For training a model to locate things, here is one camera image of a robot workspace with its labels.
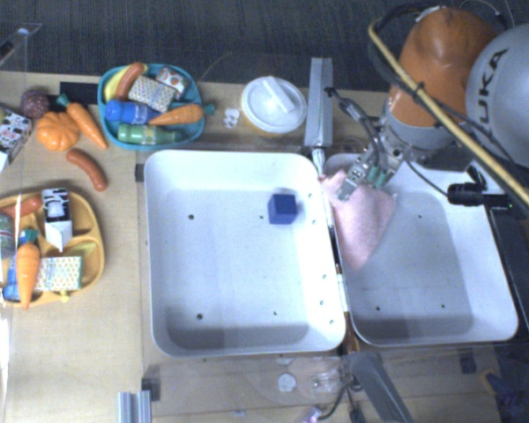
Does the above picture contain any clear plastic bottle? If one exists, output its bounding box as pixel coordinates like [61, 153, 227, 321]
[276, 366, 354, 398]

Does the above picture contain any orange carrot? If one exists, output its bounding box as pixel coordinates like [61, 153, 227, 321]
[16, 229, 41, 311]
[148, 102, 216, 127]
[56, 93, 109, 151]

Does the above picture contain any black cylinder on white bracket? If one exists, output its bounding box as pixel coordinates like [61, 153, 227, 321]
[447, 182, 512, 209]

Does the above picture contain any green bottle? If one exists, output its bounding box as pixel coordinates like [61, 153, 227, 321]
[116, 123, 182, 145]

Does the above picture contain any orange divided plate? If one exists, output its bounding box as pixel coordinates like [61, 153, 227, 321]
[0, 190, 106, 310]

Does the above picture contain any orange-brown sausage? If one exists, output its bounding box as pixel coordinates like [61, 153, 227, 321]
[0, 196, 44, 219]
[115, 62, 145, 100]
[65, 148, 108, 192]

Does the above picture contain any blue bottle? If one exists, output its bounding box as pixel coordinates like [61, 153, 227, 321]
[104, 99, 162, 125]
[2, 253, 21, 302]

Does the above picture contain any blue cube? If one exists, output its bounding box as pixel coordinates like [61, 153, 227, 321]
[266, 191, 299, 226]

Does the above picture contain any cow print milk carton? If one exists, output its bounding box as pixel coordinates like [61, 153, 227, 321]
[0, 100, 33, 175]

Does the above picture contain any dark brown round toy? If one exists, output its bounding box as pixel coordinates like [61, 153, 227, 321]
[19, 88, 50, 119]

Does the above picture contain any yellow bowl with white lid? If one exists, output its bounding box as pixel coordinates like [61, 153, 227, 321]
[240, 76, 309, 138]

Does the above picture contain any black and white milk carton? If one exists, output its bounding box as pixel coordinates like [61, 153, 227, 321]
[41, 187, 74, 253]

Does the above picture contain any white plastic tray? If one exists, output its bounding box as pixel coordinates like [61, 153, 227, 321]
[143, 149, 347, 359]
[324, 152, 520, 347]

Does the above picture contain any blue divided plate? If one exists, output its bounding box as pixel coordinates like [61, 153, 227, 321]
[97, 63, 206, 151]

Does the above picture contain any patterned yellow packet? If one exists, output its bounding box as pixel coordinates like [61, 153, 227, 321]
[34, 256, 84, 293]
[127, 75, 177, 114]

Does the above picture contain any white carton with orange print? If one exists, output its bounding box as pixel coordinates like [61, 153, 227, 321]
[155, 67, 190, 100]

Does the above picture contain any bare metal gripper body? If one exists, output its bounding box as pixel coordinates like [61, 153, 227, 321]
[359, 135, 409, 185]

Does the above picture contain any pink cloth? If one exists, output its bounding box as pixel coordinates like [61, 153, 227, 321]
[319, 169, 399, 272]

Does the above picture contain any yellow banana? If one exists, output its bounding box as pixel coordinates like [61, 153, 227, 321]
[103, 63, 149, 103]

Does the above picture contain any orange pumpkin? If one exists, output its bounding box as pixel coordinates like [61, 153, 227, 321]
[35, 111, 81, 152]

